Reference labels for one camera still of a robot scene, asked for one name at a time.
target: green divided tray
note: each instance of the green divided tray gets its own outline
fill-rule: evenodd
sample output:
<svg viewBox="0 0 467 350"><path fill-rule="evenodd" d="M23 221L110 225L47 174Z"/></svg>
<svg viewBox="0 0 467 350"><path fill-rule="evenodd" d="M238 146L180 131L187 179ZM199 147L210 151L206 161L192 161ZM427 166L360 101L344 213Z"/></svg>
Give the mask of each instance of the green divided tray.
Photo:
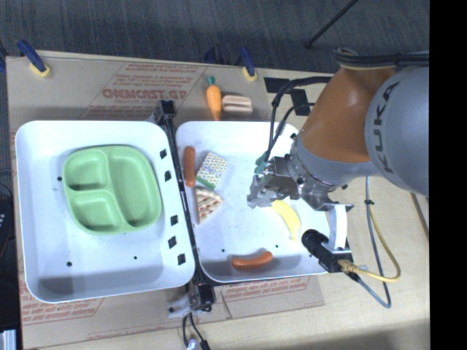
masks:
<svg viewBox="0 0 467 350"><path fill-rule="evenodd" d="M91 147L72 153L63 165L69 209L84 231L112 235L156 222L162 200L153 167L126 145Z"/></svg>

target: pie slice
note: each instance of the pie slice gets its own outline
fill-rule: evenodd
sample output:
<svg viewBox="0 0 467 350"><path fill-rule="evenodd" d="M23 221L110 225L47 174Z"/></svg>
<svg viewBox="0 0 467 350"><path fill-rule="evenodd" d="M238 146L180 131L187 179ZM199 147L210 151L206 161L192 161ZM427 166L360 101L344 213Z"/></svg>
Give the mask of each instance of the pie slice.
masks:
<svg viewBox="0 0 467 350"><path fill-rule="evenodd" d="M215 192L206 188L195 188L198 224L201 224L224 200Z"/></svg>

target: table surface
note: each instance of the table surface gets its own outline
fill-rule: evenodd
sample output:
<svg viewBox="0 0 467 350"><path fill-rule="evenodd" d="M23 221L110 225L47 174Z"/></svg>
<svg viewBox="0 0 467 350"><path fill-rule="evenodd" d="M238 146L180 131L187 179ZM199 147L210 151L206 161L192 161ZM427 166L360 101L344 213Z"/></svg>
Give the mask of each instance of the table surface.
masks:
<svg viewBox="0 0 467 350"><path fill-rule="evenodd" d="M227 71L220 66L218 74ZM257 69L261 76L288 79L317 73ZM307 91L309 101L322 88ZM265 94L265 102L274 95ZM290 106L282 103L281 117ZM21 108L13 117L20 120ZM304 118L290 116L290 124L300 128ZM420 218L414 196L383 178L372 177L371 199L382 233L401 266L401 278L388 284L392 307L381 306L359 284L343 273L318 276L324 306L304 308L244 319L200 324L198 330L214 349L429 349L430 348L430 284L428 229ZM353 203L348 213L348 240L356 264L377 271L368 225L365 200L366 180L356 179L346 190L337 190L331 199ZM394 267L379 244L386 276L393 276ZM384 297L382 283L365 282ZM47 349L184 349L180 328L145 332L117 338L87 341Z"/></svg>

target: robotic arm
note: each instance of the robotic arm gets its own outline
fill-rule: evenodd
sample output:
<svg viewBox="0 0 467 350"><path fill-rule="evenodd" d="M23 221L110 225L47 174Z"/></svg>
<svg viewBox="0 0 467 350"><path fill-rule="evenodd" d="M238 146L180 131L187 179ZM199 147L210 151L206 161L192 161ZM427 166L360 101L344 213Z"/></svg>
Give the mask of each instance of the robotic arm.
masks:
<svg viewBox="0 0 467 350"><path fill-rule="evenodd" d="M342 253L351 257L346 211L352 208L332 201L329 193L358 177L377 175L429 196L428 55L402 55L397 65L406 66L400 71L368 65L372 58L340 59L344 65L325 86L290 154L271 159L266 154L247 196L252 208L290 196L328 211L329 238L307 232L302 243L329 272L341 270L336 260Z"/></svg>

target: yellow banana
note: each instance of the yellow banana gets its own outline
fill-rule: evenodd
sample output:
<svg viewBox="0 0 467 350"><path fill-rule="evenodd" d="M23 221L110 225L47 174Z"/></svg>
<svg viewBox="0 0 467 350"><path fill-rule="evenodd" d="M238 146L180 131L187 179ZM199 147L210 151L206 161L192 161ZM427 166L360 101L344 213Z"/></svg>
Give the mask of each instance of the yellow banana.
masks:
<svg viewBox="0 0 467 350"><path fill-rule="evenodd" d="M287 225L292 240L297 240L297 234L300 232L300 218L290 205L282 200L275 200L272 203L273 210L281 216Z"/></svg>

